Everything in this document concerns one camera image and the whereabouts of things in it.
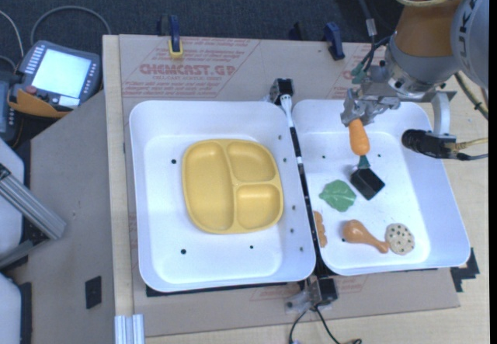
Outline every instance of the orange handle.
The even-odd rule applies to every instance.
[[[370,141],[361,119],[354,119],[349,123],[349,138],[350,147],[354,154],[364,156],[370,151]]]

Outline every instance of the yellow plate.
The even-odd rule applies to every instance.
[[[271,152],[254,141],[208,140],[188,147],[182,186],[193,223],[215,234],[253,232],[283,213],[280,174]]]

